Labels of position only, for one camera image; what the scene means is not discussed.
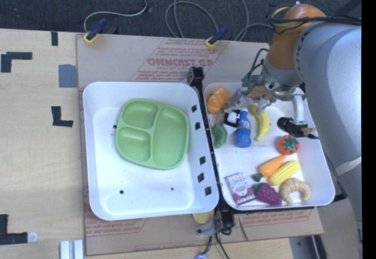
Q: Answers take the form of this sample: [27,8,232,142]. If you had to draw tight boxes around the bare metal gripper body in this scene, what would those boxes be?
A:
[241,74,297,106]

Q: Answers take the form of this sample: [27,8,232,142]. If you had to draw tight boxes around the yellow banana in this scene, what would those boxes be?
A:
[250,103,271,142]

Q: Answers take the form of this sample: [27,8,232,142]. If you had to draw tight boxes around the orange toy pumpkin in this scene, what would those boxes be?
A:
[206,88,230,115]

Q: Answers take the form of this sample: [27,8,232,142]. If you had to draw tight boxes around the blue plastic bottle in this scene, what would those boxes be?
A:
[235,107,253,149]

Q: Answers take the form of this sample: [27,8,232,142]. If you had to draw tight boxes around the green toy broccoli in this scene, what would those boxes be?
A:
[211,123,229,149]

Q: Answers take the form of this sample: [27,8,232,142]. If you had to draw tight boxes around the orange toy tomato, green top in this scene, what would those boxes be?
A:
[277,134,301,156]

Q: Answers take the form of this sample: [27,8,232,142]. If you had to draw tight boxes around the white plastic tray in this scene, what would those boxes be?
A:
[203,82,336,211]
[82,81,220,221]

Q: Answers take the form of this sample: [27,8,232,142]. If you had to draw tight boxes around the orange carrot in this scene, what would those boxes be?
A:
[253,154,287,183]

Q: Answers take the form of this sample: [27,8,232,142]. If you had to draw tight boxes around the thin black rod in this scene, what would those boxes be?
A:
[192,75,230,223]

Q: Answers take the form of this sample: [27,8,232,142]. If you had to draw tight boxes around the yellow toy corn cob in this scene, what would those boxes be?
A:
[267,160,301,186]

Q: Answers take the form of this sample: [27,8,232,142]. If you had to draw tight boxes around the green divided plate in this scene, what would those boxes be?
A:
[115,98,190,171]

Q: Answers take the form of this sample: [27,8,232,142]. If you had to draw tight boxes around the tan toy croissant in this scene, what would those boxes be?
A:
[278,177,312,204]

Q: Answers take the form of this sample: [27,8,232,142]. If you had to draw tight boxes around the red and white carton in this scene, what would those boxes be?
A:
[224,171,256,207]

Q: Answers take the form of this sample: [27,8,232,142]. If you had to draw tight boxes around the purple grapes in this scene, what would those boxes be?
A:
[251,182,283,207]

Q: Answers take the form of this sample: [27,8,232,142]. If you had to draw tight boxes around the brown cardboard board, red print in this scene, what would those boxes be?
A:
[75,33,325,256]

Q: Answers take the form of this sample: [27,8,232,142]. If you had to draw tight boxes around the black block with thin wires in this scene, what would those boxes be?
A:
[188,66,206,88]
[216,208,236,236]

